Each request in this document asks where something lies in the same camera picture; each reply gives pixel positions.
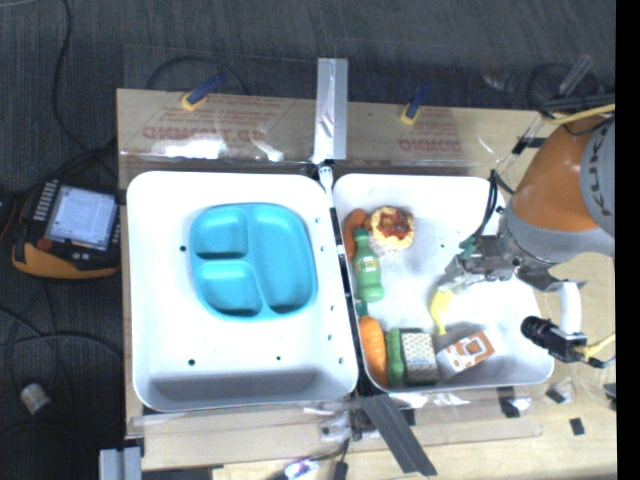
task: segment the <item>blue plate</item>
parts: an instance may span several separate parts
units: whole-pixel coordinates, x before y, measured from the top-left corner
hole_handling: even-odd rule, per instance
[[[302,219],[284,206],[214,206],[193,222],[191,270],[198,298],[218,316],[271,319],[308,307],[318,283]]]

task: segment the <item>wooden table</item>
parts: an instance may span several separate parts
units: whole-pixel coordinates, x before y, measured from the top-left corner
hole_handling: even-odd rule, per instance
[[[212,129],[224,125],[228,151],[238,154],[245,146],[266,154],[268,148],[260,149],[264,142],[281,146],[291,164],[270,163],[268,169],[298,168],[298,163],[308,158],[313,141],[313,101],[233,96],[212,107],[218,109],[215,112],[202,114],[203,122],[187,116],[191,122],[185,123],[180,121],[176,107],[179,96],[161,91],[118,92],[122,191],[137,174],[147,170],[211,169],[210,161],[148,155],[159,142],[163,147],[155,151],[161,155],[170,154],[167,145],[184,144],[180,142],[184,137],[175,135],[179,130],[191,133],[199,127],[211,134]],[[524,111],[423,108],[411,128],[400,122],[400,111],[396,105],[349,104],[349,158],[356,166],[366,170],[418,164],[434,172],[459,170],[486,177],[488,169],[508,153],[535,117]],[[539,135],[548,136],[552,130],[545,126]],[[258,140],[245,140],[251,136]],[[534,153],[522,155],[509,171],[508,183],[517,184]],[[207,467],[216,480],[270,479],[297,458],[336,451],[339,439],[333,434],[328,439],[322,432],[335,417],[330,411],[323,414],[287,406],[143,415],[143,404],[131,377],[125,207],[122,220],[126,411],[129,437],[144,437],[143,470]],[[614,270],[609,258],[584,254],[555,267],[553,273],[559,278],[588,281],[581,296],[583,332],[590,342],[615,330]],[[557,297],[540,293],[536,297],[542,315],[559,322]],[[615,345],[609,345],[602,355],[614,353]],[[507,418],[497,397],[481,396],[478,403],[444,409],[428,405],[415,411],[414,434],[425,446],[439,476],[446,479],[616,478],[616,412],[601,389],[608,382],[615,382],[615,365],[596,371],[584,365],[559,363],[549,385],[557,384],[567,394],[567,403],[559,404],[546,396],[549,385],[545,385],[539,392],[533,390],[533,395],[527,390],[522,396],[526,406],[523,417]],[[583,434],[574,433],[572,420],[582,424]],[[377,432],[352,441],[345,460],[350,480],[405,477]],[[310,480],[332,478],[334,462],[320,464],[320,469],[308,476]]]

